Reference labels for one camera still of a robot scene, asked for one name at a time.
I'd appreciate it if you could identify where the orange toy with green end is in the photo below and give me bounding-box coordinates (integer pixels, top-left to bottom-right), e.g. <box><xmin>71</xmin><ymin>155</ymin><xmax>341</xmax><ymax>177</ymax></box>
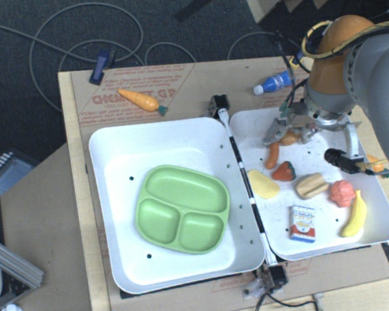
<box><xmin>364</xmin><ymin>152</ymin><xmax>389</xmax><ymax>180</ymax></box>

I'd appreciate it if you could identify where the yellow wedge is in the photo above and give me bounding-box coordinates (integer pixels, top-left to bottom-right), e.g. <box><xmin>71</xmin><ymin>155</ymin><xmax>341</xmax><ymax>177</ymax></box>
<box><xmin>246</xmin><ymin>167</ymin><xmax>282</xmax><ymax>202</ymax></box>

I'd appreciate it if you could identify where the yellow banana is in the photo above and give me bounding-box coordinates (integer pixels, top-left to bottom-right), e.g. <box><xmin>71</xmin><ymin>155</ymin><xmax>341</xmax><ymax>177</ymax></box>
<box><xmin>336</xmin><ymin>189</ymin><xmax>371</xmax><ymax>239</ymax></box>

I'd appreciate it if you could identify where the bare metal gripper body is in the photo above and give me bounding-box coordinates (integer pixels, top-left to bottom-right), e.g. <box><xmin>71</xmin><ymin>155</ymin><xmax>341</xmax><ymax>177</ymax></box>
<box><xmin>281</xmin><ymin>97</ymin><xmax>353</xmax><ymax>140</ymax></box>

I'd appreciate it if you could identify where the thin black and white rod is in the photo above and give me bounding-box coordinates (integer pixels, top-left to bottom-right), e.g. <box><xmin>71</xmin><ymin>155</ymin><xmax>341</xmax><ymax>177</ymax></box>
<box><xmin>217</xmin><ymin>104</ymin><xmax>279</xmax><ymax>271</ymax></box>

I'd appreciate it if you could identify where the white plastic tray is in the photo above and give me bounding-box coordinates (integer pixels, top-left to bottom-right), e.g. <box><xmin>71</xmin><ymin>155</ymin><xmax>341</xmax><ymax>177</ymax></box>
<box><xmin>227</xmin><ymin>95</ymin><xmax>389</xmax><ymax>267</ymax></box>
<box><xmin>86</xmin><ymin>112</ymin><xmax>270</xmax><ymax>299</ymax></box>

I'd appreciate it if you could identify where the blue plastic bottle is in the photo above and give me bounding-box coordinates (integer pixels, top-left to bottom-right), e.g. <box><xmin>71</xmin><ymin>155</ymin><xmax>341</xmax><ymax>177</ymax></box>
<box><xmin>251</xmin><ymin>69</ymin><xmax>296</xmax><ymax>97</ymax></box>

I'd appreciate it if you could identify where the brown cardboard board, red print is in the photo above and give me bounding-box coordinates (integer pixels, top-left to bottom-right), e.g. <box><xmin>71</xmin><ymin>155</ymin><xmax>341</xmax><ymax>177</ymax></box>
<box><xmin>69</xmin><ymin>42</ymin><xmax>389</xmax><ymax>311</ymax></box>

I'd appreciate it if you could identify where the green divided plate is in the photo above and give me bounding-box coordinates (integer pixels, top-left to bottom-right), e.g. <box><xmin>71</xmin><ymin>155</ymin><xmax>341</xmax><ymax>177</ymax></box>
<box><xmin>129</xmin><ymin>158</ymin><xmax>236</xmax><ymax>261</ymax></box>

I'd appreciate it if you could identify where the orange carrot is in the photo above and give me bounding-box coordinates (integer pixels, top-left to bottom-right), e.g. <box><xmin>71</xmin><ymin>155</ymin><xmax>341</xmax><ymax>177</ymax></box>
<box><xmin>116</xmin><ymin>84</ymin><xmax>170</xmax><ymax>121</ymax></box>

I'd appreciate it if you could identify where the white, red and blue carton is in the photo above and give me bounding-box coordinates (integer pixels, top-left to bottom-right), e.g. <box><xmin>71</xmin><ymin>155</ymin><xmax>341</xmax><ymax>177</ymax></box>
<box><xmin>285</xmin><ymin>203</ymin><xmax>319</xmax><ymax>246</ymax></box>

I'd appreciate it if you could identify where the black cylinder on white bracket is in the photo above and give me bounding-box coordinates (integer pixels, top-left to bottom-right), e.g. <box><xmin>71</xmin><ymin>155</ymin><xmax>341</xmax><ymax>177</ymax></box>
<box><xmin>320</xmin><ymin>120</ymin><xmax>367</xmax><ymax>178</ymax></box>

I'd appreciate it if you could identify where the tan bread bun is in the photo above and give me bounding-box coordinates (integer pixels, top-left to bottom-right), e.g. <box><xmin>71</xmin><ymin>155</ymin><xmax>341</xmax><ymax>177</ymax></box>
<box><xmin>292</xmin><ymin>171</ymin><xmax>331</xmax><ymax>201</ymax></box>

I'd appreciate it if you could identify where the red strawberry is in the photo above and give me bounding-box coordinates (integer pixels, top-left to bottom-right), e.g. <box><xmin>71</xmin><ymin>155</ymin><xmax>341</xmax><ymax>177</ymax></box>
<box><xmin>270</xmin><ymin>159</ymin><xmax>298</xmax><ymax>184</ymax></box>

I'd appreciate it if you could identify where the orange sausage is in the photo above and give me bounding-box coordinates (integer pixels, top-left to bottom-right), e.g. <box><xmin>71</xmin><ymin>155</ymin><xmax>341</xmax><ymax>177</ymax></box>
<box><xmin>262</xmin><ymin>141</ymin><xmax>283</xmax><ymax>171</ymax></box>

